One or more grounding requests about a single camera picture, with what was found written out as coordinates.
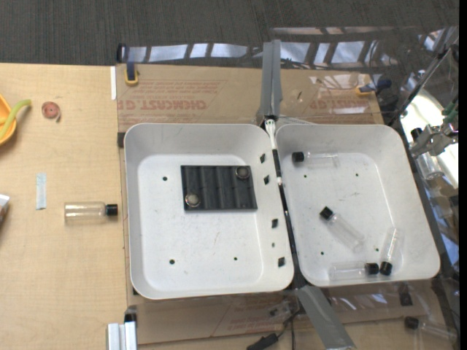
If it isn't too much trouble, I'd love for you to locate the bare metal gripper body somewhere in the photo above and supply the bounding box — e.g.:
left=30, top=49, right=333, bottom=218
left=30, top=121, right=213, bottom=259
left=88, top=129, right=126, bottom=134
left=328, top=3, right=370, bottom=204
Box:
left=425, top=121, right=459, bottom=156

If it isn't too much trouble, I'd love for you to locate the clear bottle black cap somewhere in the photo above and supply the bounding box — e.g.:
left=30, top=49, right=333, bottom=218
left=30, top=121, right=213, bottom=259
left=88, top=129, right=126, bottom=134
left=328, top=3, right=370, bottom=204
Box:
left=410, top=126, right=445, bottom=181
left=404, top=315, right=458, bottom=343
left=291, top=150, right=341, bottom=169
left=63, top=201, right=119, bottom=226
left=328, top=262, right=381, bottom=282
left=319, top=206, right=366, bottom=252
left=379, top=227, right=404, bottom=277

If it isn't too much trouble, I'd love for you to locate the white plastic tray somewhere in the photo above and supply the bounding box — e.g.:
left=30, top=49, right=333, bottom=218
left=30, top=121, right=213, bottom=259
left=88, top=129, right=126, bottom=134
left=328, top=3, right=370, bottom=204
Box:
left=123, top=122, right=296, bottom=301
left=274, top=123, right=441, bottom=289

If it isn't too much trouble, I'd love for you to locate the thin black and white rod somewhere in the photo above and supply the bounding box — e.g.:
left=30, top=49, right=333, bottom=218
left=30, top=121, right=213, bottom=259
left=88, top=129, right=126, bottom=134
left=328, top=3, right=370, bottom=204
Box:
left=263, top=118, right=299, bottom=269

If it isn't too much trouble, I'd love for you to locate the brown cardboard board red print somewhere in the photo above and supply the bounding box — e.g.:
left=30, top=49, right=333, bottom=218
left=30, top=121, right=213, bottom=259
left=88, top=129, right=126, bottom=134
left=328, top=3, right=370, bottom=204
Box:
left=115, top=63, right=450, bottom=346

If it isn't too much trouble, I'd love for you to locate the black ribbed rack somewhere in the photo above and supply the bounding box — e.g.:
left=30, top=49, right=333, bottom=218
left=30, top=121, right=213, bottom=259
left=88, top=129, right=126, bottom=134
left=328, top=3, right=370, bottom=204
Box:
left=180, top=164, right=259, bottom=212

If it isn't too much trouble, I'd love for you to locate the pink round slice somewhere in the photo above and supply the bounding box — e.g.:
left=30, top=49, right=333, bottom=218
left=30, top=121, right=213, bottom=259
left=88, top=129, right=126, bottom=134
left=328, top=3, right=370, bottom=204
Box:
left=40, top=101, right=63, bottom=123

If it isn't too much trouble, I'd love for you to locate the yellow-green bent stick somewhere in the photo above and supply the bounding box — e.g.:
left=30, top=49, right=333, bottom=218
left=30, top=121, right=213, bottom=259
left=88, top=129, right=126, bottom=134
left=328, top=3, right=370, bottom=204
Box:
left=0, top=98, right=32, bottom=140

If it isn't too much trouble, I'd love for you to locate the orange divided plate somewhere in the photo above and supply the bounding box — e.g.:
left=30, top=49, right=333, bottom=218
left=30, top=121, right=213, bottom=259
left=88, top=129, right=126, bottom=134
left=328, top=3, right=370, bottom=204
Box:
left=0, top=93, right=18, bottom=147

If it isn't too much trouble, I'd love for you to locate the black block with thin wires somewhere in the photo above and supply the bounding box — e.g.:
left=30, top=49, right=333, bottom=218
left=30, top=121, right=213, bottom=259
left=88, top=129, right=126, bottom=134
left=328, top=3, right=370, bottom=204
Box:
left=246, top=332, right=279, bottom=350

